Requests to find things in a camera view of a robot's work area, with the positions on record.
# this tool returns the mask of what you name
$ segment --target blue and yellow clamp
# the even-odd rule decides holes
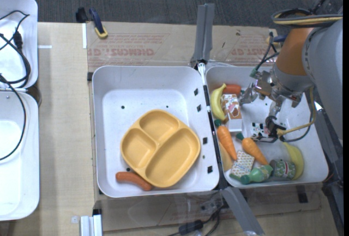
[[[96,34],[100,39],[105,39],[108,36],[108,32],[102,25],[97,11],[94,8],[90,8],[89,13],[91,14],[92,20],[94,21],[94,30],[96,31]]]

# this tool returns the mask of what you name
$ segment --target sausage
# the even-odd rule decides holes
[[[223,90],[224,94],[235,94],[239,96],[241,91],[241,86],[237,84],[227,84]]]
[[[153,188],[153,185],[144,180],[141,176],[134,172],[120,171],[115,175],[116,181],[129,182],[141,187],[145,191],[149,191]]]

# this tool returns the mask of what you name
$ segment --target green can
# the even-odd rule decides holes
[[[296,174],[296,166],[293,162],[284,160],[272,160],[270,166],[273,168],[271,177],[292,180]]]

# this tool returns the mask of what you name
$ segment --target yellow cable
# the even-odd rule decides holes
[[[299,130],[299,129],[303,129],[303,128],[307,128],[310,125],[312,125],[315,122],[315,118],[316,118],[316,109],[315,109],[315,104],[314,104],[314,94],[313,94],[313,90],[314,88],[311,87],[310,88],[310,101],[311,101],[311,109],[312,109],[312,120],[311,122],[305,124],[305,125],[301,125],[298,126],[296,128],[293,129],[288,129],[288,130],[281,130],[281,129],[276,129],[276,134],[278,135],[278,137],[280,138],[282,135],[285,135],[287,133]]]
[[[300,23],[319,23],[319,22],[328,22],[328,21],[337,21],[341,20],[342,17],[328,17],[328,18],[313,18],[313,19],[300,19],[292,21],[274,21],[276,24],[280,25],[290,25],[290,24],[300,24]]]

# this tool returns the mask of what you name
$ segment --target white hinge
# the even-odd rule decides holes
[[[81,216],[80,236],[102,236],[102,216]]]

